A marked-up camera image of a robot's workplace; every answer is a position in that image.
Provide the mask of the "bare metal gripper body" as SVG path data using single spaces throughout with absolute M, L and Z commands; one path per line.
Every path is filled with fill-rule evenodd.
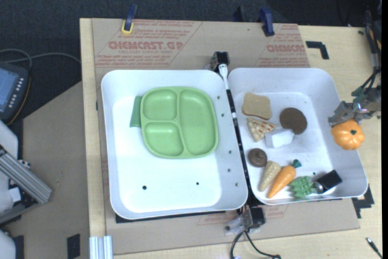
M 372 87 L 366 88 L 363 92 L 364 98 L 361 101 L 363 110 L 367 110 L 370 114 L 381 114 L 381 88 Z

